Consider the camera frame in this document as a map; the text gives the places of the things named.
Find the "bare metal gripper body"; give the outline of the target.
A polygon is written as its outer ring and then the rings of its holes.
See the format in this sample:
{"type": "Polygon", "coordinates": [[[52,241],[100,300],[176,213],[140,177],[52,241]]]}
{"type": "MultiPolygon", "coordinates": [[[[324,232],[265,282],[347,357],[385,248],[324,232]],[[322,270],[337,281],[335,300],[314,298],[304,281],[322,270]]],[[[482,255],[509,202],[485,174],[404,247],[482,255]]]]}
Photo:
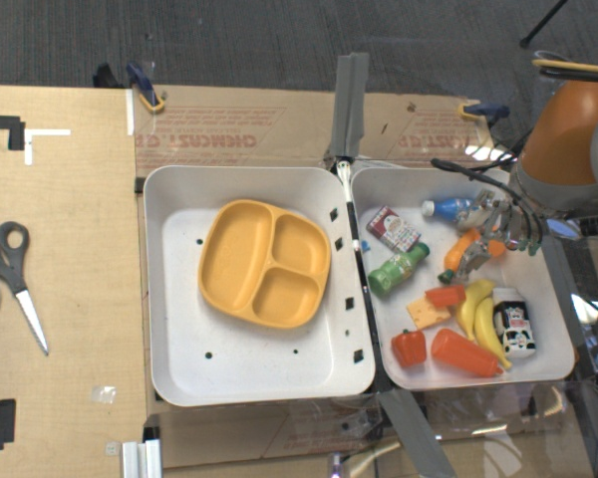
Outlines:
{"type": "Polygon", "coordinates": [[[509,200],[492,202],[486,219],[486,242],[495,241],[507,250],[535,256],[542,240],[543,225],[531,209],[509,200]]]}

